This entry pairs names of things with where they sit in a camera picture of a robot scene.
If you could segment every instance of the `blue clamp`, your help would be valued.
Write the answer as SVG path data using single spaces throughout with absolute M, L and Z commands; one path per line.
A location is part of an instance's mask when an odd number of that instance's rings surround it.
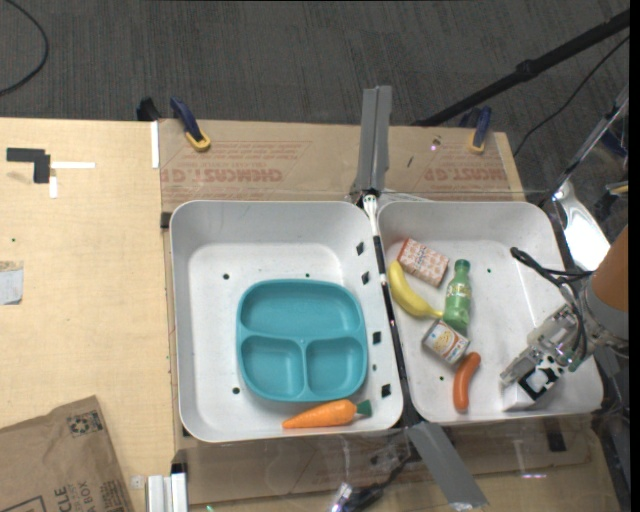
M 491 107 L 483 107 L 478 115 L 476 129 L 469 137 L 469 150 L 478 155 L 484 153 L 484 141 L 491 123 Z
M 185 129 L 185 137 L 196 151 L 206 151 L 211 146 L 211 139 L 200 130 L 196 118 L 189 110 L 189 107 L 179 98 L 171 96 L 169 101 L 174 114 L 182 119 Z

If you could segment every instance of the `banana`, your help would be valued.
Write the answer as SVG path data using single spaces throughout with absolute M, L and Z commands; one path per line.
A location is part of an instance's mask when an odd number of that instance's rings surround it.
M 442 318 L 442 311 L 438 311 L 418 295 L 404 275 L 404 269 L 398 262 L 393 260 L 387 268 L 387 276 L 389 277 L 389 286 L 391 287 L 391 296 L 407 313 L 417 317 L 431 316 L 434 318 Z

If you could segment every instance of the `black pole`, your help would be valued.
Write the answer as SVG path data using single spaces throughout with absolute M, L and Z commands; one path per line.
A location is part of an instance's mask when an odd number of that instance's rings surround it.
M 544 54 L 534 60 L 525 60 L 516 66 L 515 73 L 512 73 L 504 78 L 501 78 L 497 82 L 481 89 L 480 91 L 472 94 L 464 100 L 452 105 L 449 108 L 444 109 L 442 112 L 435 114 L 427 119 L 419 119 L 413 122 L 413 126 L 438 126 L 445 121 L 448 121 L 452 117 L 458 114 L 466 112 L 472 107 L 486 101 L 489 98 L 500 94 L 501 92 L 510 89 L 514 85 L 522 82 L 527 82 L 532 78 L 535 78 L 543 71 L 559 64 L 560 62 L 573 57 L 583 50 L 593 46 L 594 44 L 603 41 L 607 37 L 611 37 L 617 34 L 621 30 L 627 28 L 631 24 L 631 9 L 614 16 L 609 21 L 594 27 L 584 34 L 572 39 L 568 43 L 559 46 L 555 50 L 551 50 L 549 53 Z

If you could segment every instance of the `hot dog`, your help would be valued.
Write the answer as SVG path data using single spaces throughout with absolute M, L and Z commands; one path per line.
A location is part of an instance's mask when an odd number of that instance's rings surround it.
M 469 352 L 458 366 L 453 378 L 453 405 L 458 412 L 469 408 L 469 382 L 480 366 L 480 354 Z

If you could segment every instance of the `white tray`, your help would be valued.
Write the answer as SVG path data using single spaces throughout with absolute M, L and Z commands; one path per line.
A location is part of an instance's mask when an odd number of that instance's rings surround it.
M 402 242 L 413 238 L 449 257 L 439 288 L 407 275 L 412 287 L 434 307 L 444 307 L 446 283 L 456 259 L 471 262 L 473 289 L 468 351 L 482 363 L 471 381 L 466 414 L 453 406 L 454 369 L 420 340 L 432 320 L 420 320 L 394 305 L 411 397 L 427 420 L 441 424 L 484 422 L 526 416 L 588 413 L 600 406 L 601 379 L 593 358 L 563 377 L 535 409 L 502 412 L 500 373 L 527 346 L 527 334 L 562 303 L 557 288 L 510 254 L 513 246 L 542 266 L 562 269 L 552 226 L 545 213 L 523 202 L 410 202 L 380 208 L 378 222 L 387 263 Z
M 398 369 L 371 227 L 362 210 L 346 202 L 192 201 L 173 213 L 170 233 L 179 408 L 194 437 L 230 442 L 379 431 L 398 421 Z M 363 284 L 366 272 L 369 281 Z M 360 302 L 369 371 L 350 398 L 369 399 L 373 415 L 344 427 L 284 430 L 283 420 L 314 404 L 263 399 L 245 386 L 236 355 L 236 312 L 251 285 L 307 276 L 340 284 Z M 391 394 L 383 396 L 386 385 Z

